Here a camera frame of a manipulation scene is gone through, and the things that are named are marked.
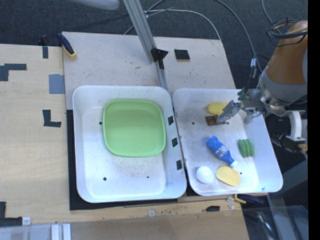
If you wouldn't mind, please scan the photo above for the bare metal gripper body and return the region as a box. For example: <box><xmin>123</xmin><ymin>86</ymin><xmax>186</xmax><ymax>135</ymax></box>
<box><xmin>238</xmin><ymin>87</ymin><xmax>287</xmax><ymax>117</ymax></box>

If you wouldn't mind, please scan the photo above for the yellow corn cob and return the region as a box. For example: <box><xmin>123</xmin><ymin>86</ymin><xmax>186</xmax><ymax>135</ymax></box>
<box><xmin>207</xmin><ymin>102</ymin><xmax>230</xmax><ymax>116</ymax></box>

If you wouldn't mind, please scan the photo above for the brown chocolate bar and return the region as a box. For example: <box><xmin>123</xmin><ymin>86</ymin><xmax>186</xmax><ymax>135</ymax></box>
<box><xmin>204</xmin><ymin>114</ymin><xmax>226</xmax><ymax>127</ymax></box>

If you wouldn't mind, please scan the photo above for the green ribbed pea pod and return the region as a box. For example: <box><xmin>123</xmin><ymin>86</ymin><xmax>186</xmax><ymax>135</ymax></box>
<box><xmin>237</xmin><ymin>138</ymin><xmax>256</xmax><ymax>158</ymax></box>

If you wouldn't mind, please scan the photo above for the blue plastic bottle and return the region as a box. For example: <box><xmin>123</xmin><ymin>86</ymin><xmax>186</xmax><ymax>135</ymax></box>
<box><xmin>205</xmin><ymin>135</ymin><xmax>239</xmax><ymax>169</ymax></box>

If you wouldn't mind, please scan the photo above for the white plastic tray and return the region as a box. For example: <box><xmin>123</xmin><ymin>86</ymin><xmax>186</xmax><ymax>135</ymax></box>
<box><xmin>72</xmin><ymin>84</ymin><xmax>188</xmax><ymax>204</ymax></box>
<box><xmin>172</xmin><ymin>87</ymin><xmax>284</xmax><ymax>197</ymax></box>

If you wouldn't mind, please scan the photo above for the yellow oval slice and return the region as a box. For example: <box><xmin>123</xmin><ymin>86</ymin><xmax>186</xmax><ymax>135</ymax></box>
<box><xmin>215</xmin><ymin>165</ymin><xmax>241</xmax><ymax>188</ymax></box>

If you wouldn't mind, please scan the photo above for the white egg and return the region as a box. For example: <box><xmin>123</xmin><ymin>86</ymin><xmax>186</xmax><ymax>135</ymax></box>
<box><xmin>195</xmin><ymin>165</ymin><xmax>215</xmax><ymax>185</ymax></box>

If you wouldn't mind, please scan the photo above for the black block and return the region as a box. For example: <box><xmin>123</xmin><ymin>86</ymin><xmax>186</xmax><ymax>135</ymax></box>
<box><xmin>173</xmin><ymin>48</ymin><xmax>191</xmax><ymax>61</ymax></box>

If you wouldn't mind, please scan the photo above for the green plate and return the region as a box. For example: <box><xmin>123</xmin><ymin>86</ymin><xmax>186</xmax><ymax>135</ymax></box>
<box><xmin>102</xmin><ymin>98</ymin><xmax>167</xmax><ymax>158</ymax></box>

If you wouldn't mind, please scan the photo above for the pale wood board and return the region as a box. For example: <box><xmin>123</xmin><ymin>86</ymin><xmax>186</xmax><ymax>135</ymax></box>
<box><xmin>61</xmin><ymin>31</ymin><xmax>266</xmax><ymax>211</ymax></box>

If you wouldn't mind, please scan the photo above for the black cylinder on white bracket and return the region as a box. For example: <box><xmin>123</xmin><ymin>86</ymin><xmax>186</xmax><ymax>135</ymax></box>
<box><xmin>271</xmin><ymin>110</ymin><xmax>308</xmax><ymax>154</ymax></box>

